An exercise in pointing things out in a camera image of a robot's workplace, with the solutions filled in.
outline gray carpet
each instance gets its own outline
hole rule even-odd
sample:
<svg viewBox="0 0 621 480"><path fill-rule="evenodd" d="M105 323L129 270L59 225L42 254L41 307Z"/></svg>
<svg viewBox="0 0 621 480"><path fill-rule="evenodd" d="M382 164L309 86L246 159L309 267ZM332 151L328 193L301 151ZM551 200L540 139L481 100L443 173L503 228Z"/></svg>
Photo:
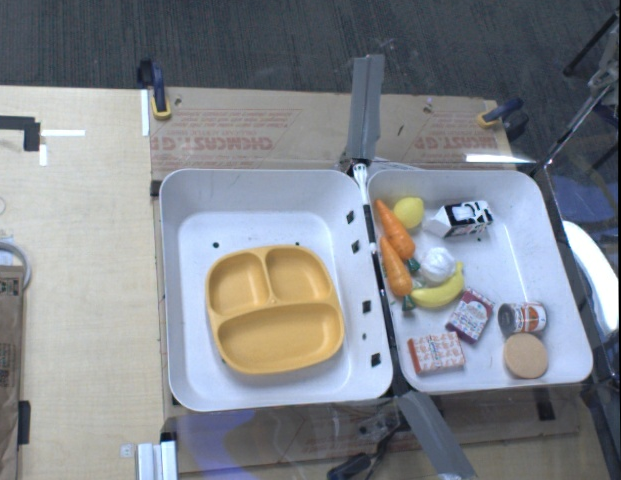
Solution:
<svg viewBox="0 0 621 480"><path fill-rule="evenodd" d="M384 92L525 101L543 156L588 96L619 0L0 0L0 84L350 92L351 59L386 54Z"/></svg>

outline orange carrot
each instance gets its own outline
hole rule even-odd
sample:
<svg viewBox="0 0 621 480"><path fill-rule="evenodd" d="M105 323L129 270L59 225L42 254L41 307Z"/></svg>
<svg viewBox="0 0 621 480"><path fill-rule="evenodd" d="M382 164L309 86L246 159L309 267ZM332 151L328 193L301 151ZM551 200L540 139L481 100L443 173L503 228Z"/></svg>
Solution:
<svg viewBox="0 0 621 480"><path fill-rule="evenodd" d="M375 200L374 205L379 213L383 231L386 237L388 237L388 241L394 250L397 251L399 257L404 261L408 261L412 258L416 248L410 233L408 233L405 226L381 199Z"/></svg>
<svg viewBox="0 0 621 480"><path fill-rule="evenodd" d="M397 297L405 297L412 291L410 272L385 236L381 237L379 245L381 246L381 260L390 290Z"/></svg>

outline yellow ball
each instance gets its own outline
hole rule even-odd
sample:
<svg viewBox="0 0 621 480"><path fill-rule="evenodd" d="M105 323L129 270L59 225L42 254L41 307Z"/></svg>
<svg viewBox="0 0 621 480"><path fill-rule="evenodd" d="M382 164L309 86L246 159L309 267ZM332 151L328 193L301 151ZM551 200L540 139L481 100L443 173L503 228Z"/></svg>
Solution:
<svg viewBox="0 0 621 480"><path fill-rule="evenodd" d="M399 199L392 209L406 229L417 227L423 219L423 201L420 197Z"/></svg>

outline round wooden lid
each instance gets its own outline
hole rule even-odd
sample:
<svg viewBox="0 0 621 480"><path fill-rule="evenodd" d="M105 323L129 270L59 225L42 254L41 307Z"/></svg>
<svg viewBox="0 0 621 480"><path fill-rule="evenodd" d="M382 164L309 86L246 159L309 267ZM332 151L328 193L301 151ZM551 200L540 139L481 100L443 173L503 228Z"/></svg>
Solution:
<svg viewBox="0 0 621 480"><path fill-rule="evenodd" d="M548 369L548 352L539 338L519 333L510 336L503 347L508 370L523 379L541 377Z"/></svg>

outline toy banana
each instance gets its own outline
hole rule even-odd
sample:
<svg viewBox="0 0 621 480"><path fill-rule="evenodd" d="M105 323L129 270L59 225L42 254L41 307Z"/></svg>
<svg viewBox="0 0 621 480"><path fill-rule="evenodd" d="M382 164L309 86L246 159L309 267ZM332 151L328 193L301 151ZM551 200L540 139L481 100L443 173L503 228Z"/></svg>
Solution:
<svg viewBox="0 0 621 480"><path fill-rule="evenodd" d="M439 286L415 288L410 292L414 303L422 308L438 308L452 302L465 286L463 263L457 261L454 274Z"/></svg>

